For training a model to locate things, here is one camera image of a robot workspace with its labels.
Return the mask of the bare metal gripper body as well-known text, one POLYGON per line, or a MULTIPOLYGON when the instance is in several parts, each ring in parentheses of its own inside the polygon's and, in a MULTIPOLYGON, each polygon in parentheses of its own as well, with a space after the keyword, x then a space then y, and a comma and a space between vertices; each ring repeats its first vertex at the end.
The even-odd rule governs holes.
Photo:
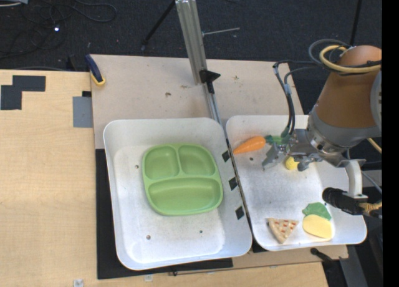
POLYGON ((342 154, 342 147, 330 143, 318 131, 295 129, 287 144, 287 153, 301 159, 326 159, 342 154))

